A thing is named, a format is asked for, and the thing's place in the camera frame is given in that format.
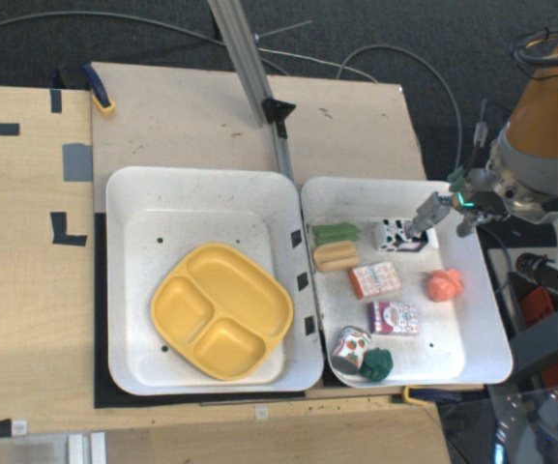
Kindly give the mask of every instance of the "green light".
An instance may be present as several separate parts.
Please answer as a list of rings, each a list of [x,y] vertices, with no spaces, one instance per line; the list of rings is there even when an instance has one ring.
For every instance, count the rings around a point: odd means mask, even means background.
[[[459,198],[459,203],[461,203],[461,206],[465,206],[465,207],[467,207],[467,208],[470,208],[470,207],[474,206],[474,203],[465,203],[465,202],[463,201],[463,196],[461,195],[460,192],[458,192],[456,195],[457,195],[458,198]]]

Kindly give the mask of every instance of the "blue and yellow clamp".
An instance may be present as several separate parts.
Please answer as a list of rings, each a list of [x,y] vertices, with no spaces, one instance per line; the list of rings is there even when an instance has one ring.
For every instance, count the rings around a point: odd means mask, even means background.
[[[104,89],[103,82],[90,64],[83,66],[83,75],[92,90],[92,101],[101,113],[111,113],[115,109],[115,103],[111,100]]]
[[[430,402],[446,402],[458,404],[461,402],[461,392],[443,391],[439,389],[421,389],[417,387],[403,387],[401,392],[403,402],[415,406],[427,406]]]

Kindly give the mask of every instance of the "wooden table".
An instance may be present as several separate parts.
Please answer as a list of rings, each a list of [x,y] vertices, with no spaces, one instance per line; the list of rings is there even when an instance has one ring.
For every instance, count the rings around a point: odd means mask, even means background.
[[[149,451],[148,441],[160,441],[172,435],[170,431],[180,435],[178,449],[165,443],[160,451],[155,450],[157,457],[152,462],[162,462],[158,455],[173,456],[183,449],[207,458],[221,446],[235,451],[238,439],[249,434],[269,446],[275,457],[264,456],[268,462],[298,460],[298,455],[306,462],[315,462],[319,456],[325,462],[339,462],[353,455],[368,460],[384,455],[400,462],[448,462],[435,406],[395,404],[389,394],[398,393],[399,388],[358,391],[319,383],[304,399],[94,408],[93,224],[98,206],[91,182],[64,181],[62,147],[81,143],[94,145],[95,157],[105,153],[96,150],[96,132],[101,133],[98,142],[102,143],[109,129],[121,129],[126,120],[120,112],[126,111],[126,98],[130,97],[123,86],[113,87],[113,78],[121,77],[133,88],[135,74],[167,73],[170,81],[193,89],[195,85],[207,88],[214,78],[216,90],[229,98],[232,107],[223,111],[227,117],[213,119],[214,130],[204,128],[204,135],[222,134],[220,142],[234,144],[233,150],[223,149],[214,161],[194,159],[181,150],[179,158],[170,163],[216,168],[222,168],[223,162],[228,166],[239,163],[242,168],[274,170],[268,152],[271,140],[254,138],[259,127],[248,120],[249,106],[235,73],[115,65],[97,65],[97,69],[116,102],[115,116],[110,119],[98,113],[85,91],[62,91],[62,111],[52,112],[49,90],[0,87],[0,123],[20,125],[19,136],[0,136],[0,420],[26,420],[31,434],[111,430],[107,442],[109,453],[117,454],[114,462],[127,462],[124,455],[130,462],[134,462],[133,456],[137,462],[144,461],[141,454],[143,449]],[[278,99],[298,104],[287,120],[297,184],[325,174],[425,178],[398,86],[294,77],[271,77],[271,84]],[[172,93],[180,98],[187,94],[186,90]],[[181,148],[188,146],[187,136],[208,124],[207,104],[200,108],[190,110],[183,121],[187,128],[180,131]],[[202,111],[206,114],[195,115]],[[149,122],[138,111],[136,116],[139,122]],[[224,124],[231,121],[234,124],[226,129]],[[122,135],[126,138],[133,133],[138,131],[131,126]],[[243,157],[247,142],[265,155]],[[109,166],[101,165],[103,173],[100,169],[97,173],[94,160],[95,183],[103,182],[118,163],[128,162],[131,152],[122,155],[120,151]],[[68,233],[86,235],[86,246],[55,245],[51,212],[66,212]],[[256,420],[260,406],[264,408],[261,414],[269,416],[267,420]],[[201,424],[204,437],[200,436]],[[160,430],[167,426],[171,430]],[[354,444],[344,438],[360,442],[360,449],[354,453],[350,448]],[[246,452],[236,460],[257,461],[253,453]]]

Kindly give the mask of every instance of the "can with tomato picture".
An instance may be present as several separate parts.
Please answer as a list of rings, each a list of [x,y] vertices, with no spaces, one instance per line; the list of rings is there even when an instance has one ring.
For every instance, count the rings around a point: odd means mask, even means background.
[[[330,361],[337,371],[355,375],[365,358],[365,351],[371,343],[371,335],[358,327],[345,327],[338,336],[337,345]]]

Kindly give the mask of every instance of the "yellow plate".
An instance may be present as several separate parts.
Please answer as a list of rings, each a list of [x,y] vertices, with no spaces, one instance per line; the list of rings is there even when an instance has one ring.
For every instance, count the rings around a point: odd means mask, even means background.
[[[152,321],[162,337],[220,380],[239,380],[260,366],[293,314],[289,294],[270,274],[218,243],[189,253],[152,300]]]

